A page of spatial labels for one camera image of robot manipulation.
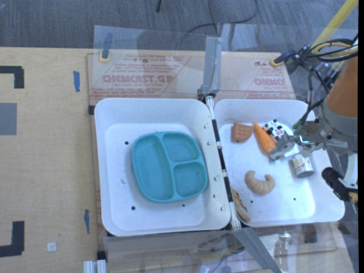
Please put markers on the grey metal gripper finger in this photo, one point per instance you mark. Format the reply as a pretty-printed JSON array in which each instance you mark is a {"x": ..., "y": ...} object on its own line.
[
  {"x": 280, "y": 146},
  {"x": 308, "y": 150}
]

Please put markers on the white plastic tray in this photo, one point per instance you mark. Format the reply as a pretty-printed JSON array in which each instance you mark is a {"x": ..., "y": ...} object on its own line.
[
  {"x": 119, "y": 166},
  {"x": 281, "y": 206}
]

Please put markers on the pizza slice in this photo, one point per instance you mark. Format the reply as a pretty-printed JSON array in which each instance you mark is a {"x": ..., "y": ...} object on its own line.
[{"x": 241, "y": 207}]

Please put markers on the black and white cow carton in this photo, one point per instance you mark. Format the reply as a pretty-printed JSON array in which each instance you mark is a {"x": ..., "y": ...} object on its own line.
[{"x": 275, "y": 129}]

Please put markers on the orange carrot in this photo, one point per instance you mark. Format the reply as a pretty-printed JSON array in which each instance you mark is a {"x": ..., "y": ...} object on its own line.
[{"x": 264, "y": 138}]

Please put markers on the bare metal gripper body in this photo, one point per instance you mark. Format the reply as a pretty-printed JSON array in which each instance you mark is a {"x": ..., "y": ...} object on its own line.
[{"x": 327, "y": 141}]

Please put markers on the beige croissant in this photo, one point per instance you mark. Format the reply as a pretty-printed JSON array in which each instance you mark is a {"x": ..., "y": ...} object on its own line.
[{"x": 258, "y": 185}]

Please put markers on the black cylinder on white bracket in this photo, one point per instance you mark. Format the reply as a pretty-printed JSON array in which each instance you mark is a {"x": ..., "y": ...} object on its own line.
[{"x": 337, "y": 183}]

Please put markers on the brown cardboard board red print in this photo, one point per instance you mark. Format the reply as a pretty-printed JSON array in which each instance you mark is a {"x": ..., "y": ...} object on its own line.
[{"x": 159, "y": 78}]

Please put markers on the blue divided plate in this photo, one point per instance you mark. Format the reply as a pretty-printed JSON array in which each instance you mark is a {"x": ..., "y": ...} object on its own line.
[{"x": 153, "y": 166}]

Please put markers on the brown waffle biscuit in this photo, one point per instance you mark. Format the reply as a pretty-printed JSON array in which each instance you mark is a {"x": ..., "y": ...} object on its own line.
[{"x": 241, "y": 132}]

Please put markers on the small white can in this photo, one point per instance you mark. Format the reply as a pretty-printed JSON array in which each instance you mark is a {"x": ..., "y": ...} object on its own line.
[{"x": 302, "y": 166}]

